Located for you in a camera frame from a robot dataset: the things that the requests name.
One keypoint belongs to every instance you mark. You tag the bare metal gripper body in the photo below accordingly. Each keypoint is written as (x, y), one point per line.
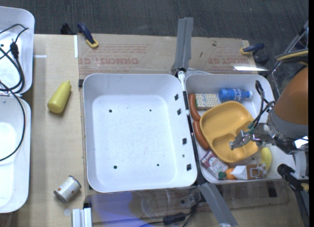
(266, 136)

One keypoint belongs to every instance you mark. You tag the white plastic tray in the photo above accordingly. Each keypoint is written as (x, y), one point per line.
(14, 73)
(135, 135)
(14, 172)
(245, 83)

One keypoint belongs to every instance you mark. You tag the blue plastic bottle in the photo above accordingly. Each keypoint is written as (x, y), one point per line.
(231, 94)

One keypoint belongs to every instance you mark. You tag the thin black and white rod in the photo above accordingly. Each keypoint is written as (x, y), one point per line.
(190, 125)

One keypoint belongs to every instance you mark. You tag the yellow banana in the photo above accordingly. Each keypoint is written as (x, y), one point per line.
(267, 157)

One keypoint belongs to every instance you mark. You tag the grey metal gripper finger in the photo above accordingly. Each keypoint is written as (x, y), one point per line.
(244, 134)
(236, 144)

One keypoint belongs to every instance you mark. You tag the red and white carton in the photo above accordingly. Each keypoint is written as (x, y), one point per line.
(213, 164)

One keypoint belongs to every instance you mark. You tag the orange carrot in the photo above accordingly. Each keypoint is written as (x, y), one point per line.
(230, 174)

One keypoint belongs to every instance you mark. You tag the green and white packet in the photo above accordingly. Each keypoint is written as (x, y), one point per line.
(207, 101)

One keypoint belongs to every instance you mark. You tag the white can with orange dots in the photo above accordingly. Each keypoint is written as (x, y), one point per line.
(66, 189)

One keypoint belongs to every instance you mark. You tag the white and brown carton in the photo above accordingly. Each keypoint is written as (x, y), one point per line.
(250, 172)

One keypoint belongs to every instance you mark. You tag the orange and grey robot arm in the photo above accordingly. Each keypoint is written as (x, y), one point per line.
(294, 98)

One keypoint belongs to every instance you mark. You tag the black cylinder on white bracket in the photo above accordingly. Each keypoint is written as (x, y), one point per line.
(290, 175)

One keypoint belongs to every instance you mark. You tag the yellow divided plate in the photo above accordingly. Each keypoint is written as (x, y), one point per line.
(224, 120)

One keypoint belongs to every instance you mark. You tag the orange-red sausage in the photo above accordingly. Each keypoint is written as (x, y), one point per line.
(200, 135)
(193, 109)

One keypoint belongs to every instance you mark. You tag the brown cardboard board red print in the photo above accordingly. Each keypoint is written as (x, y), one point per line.
(147, 56)

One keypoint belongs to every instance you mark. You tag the yellow squeeze bottle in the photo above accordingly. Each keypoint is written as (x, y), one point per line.
(60, 97)

